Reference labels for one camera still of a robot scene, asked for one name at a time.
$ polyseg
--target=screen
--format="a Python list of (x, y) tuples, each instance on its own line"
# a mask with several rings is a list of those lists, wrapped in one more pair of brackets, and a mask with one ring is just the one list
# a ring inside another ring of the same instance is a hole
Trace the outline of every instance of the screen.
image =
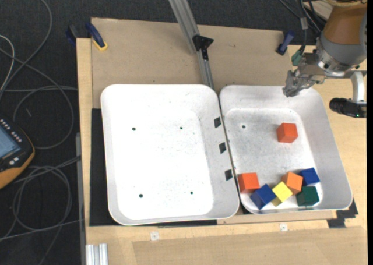
[(0, 127), (0, 158), (19, 149), (18, 144)]

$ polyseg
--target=black carpet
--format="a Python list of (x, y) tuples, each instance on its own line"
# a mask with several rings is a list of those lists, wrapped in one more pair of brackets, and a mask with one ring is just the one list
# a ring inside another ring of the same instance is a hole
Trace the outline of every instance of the black carpet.
[[(287, 0), (297, 9), (294, 0)], [(76, 26), (79, 36), (87, 37), (84, 23), (91, 17), (176, 22), (168, 0), (45, 0), (49, 5), (53, 23), (42, 49), (29, 60), (29, 65), (42, 71), (61, 86), (77, 88), (75, 48), (68, 43), (65, 31), (70, 24)], [(295, 31), (293, 44), (304, 40), (299, 20), (278, 0), (191, 0), (197, 24), (244, 27), (252, 29)], [(0, 0), (0, 35), (15, 47), (15, 57), (25, 61), (38, 48), (48, 30), (48, 11), (39, 0)], [(317, 32), (308, 31), (307, 44), (314, 44)], [(11, 53), (9, 44), (0, 38), (0, 48)], [(0, 86), (8, 72), (11, 60), (0, 53)], [(20, 63), (15, 64), (16, 71)], [(8, 85), (11, 89), (37, 89), (51, 85), (46, 78), (23, 67)], [(52, 149), (38, 149), (32, 165), (56, 166), (76, 156), (75, 137), (79, 132), (78, 94), (66, 91), (73, 108), (69, 111), (66, 98), (58, 91), (32, 94), (17, 109), (27, 93), (6, 92), (0, 98), (0, 114), (14, 117), (37, 147), (48, 147), (67, 139)], [(80, 264), (79, 219), (76, 164), (63, 168), (69, 180), (72, 208), (65, 222), (73, 224), (61, 228), (54, 245), (49, 244), (59, 228), (35, 232), (1, 240), (14, 221), (13, 198), (20, 183), (0, 190), (0, 264)], [(59, 223), (64, 216), (67, 191), (53, 174), (34, 179), (24, 189), (19, 218), (35, 229)], [(9, 236), (29, 233), (15, 224)]]

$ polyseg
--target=white tray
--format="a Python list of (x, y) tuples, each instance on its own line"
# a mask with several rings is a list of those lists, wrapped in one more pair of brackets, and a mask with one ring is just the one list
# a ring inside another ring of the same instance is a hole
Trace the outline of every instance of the white tray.
[(116, 84), (103, 91), (101, 110), (108, 206), (116, 222), (209, 220), (236, 213), (240, 201), (235, 180), (229, 179), (232, 165), (212, 89)]
[[(272, 188), (288, 171), (314, 167), (321, 180), (316, 184), (320, 202), (313, 207), (298, 207), (292, 196), (277, 207), (269, 203), (259, 210), (250, 194), (240, 194), (248, 211), (336, 210), (351, 204), (350, 185), (316, 90), (288, 98), (282, 86), (227, 86), (220, 92), (220, 104), (237, 175), (256, 172), (259, 184)], [(277, 141), (276, 128), (283, 122), (297, 125), (298, 138), (293, 143)]]

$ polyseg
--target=cube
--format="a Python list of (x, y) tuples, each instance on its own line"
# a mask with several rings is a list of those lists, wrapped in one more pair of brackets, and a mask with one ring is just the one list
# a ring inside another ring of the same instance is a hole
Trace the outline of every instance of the cube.
[(299, 175), (303, 177), (303, 186), (313, 185), (320, 182), (315, 168), (303, 169)]
[(298, 137), (297, 125), (282, 123), (277, 129), (277, 140), (281, 143), (292, 143)]
[(302, 190), (303, 177), (293, 172), (288, 172), (281, 177), (286, 186), (296, 195)]
[(238, 176), (238, 186), (240, 193), (253, 192), (260, 188), (258, 176), (256, 173), (243, 173)]
[(313, 206), (320, 201), (316, 186), (303, 186), (296, 195), (298, 206)]
[(272, 191), (275, 193), (276, 197), (272, 200), (272, 204), (274, 206), (280, 205), (282, 202), (287, 200), (289, 197), (293, 195), (291, 190), (286, 186), (286, 184), (281, 181), (277, 184)]
[(258, 209), (262, 209), (275, 198), (276, 195), (268, 184), (264, 184), (261, 188), (254, 191), (254, 193), (250, 196), (250, 199), (254, 202)]

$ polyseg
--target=orange block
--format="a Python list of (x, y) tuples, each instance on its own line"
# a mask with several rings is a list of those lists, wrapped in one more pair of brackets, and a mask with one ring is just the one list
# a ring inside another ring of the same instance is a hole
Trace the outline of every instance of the orange block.
[(240, 193), (253, 192), (260, 188), (256, 173), (243, 173), (238, 176), (238, 186)]
[(292, 143), (298, 137), (297, 125), (293, 123), (282, 123), (276, 132), (281, 143)]
[(296, 195), (302, 191), (303, 177), (301, 175), (288, 172), (281, 177), (281, 181), (284, 182), (288, 188), (290, 188), (293, 195)]

